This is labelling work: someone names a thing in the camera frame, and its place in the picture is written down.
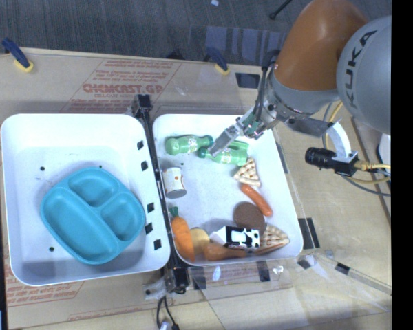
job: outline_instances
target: dark gray floor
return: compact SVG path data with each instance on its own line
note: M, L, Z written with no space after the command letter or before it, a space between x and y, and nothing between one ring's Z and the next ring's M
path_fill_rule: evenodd
M195 61L214 46L229 63L259 65L265 41L279 47L312 0L292 0L271 20L285 1L0 0L0 52L5 37L25 47L157 58L179 50ZM392 13L392 0L349 1L369 19ZM2 275L0 257L0 308Z

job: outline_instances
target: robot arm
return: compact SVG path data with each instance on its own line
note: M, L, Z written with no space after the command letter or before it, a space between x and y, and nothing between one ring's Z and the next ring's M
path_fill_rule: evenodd
M269 72L274 54L266 56L254 107L217 138L212 156L239 136L257 139L283 122L317 137L330 129L337 148L332 160L355 160L343 129L311 116L341 99L353 116L390 134L390 33L390 16L368 23L349 1L311 1Z

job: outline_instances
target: white tray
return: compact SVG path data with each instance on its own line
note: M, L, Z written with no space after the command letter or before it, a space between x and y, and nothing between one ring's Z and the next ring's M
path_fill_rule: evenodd
M144 129L128 115L19 114L1 127L10 265L28 285L49 285L160 269L170 247ZM74 171L102 166L141 202L146 229L114 260L86 265L44 226L40 204Z
M165 151L165 140L187 134L211 135L215 139L225 128L235 123L235 118L234 115L166 114L156 118L153 123L161 171L171 166L180 167L187 190L183 197L166 198L168 208L177 206L180 216L187 220L190 228L203 228L209 234L224 225L235 226L234 207L242 201L251 201L240 191L239 182L233 179L238 166L218 164L208 158L200 159L197 153L169 155ZM290 243L267 254L251 254L245 258L220 262L208 261L201 254L196 256L194 263L181 257L190 265L282 259L297 256L303 248L303 236L272 131L266 131L258 140L245 137L237 140L249 143L248 155L254 158L262 182L258 190L273 209L273 216L265 218L266 222L282 229L289 236Z

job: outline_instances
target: table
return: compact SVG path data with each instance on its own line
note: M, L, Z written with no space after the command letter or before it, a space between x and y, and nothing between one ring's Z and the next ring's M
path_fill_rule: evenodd
M239 88L235 74L261 74L259 67L246 65L229 65L231 72L224 76L213 63L22 50L34 63L30 73L15 67L12 55L0 54L0 126L16 113L125 113L136 94L151 96L152 119L171 112L240 115L254 104L257 91ZM121 85L129 86L114 92ZM313 117L322 116L323 110ZM376 133L359 128L343 109L339 116L352 148L368 158ZM181 329L391 327L390 199L306 164L306 149L321 147L321 139L283 124L273 131L304 232L302 253L269 261L266 282L260 281L256 265L224 268L218 280L206 268L206 289L190 286L186 294L167 296L176 322ZM3 192L2 172L0 179ZM3 207L1 216L10 329L69 329L71 321L78 329L156 328L158 300L147 298L144 287L158 281L160 271L24 285L10 269Z

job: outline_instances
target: white can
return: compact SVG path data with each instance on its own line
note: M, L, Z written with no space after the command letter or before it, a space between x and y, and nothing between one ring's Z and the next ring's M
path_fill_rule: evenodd
M179 198L186 195L182 170L173 166L162 171L162 178L164 180L165 195L170 198Z

